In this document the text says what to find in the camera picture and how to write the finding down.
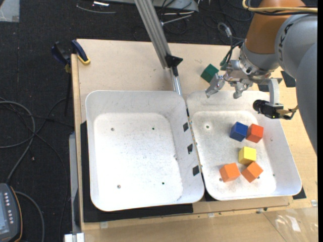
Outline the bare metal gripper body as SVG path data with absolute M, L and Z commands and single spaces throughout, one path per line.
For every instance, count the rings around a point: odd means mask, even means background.
M 246 59 L 231 59 L 226 67 L 224 80 L 243 84 L 261 84 L 271 74 L 272 70 L 261 69 Z

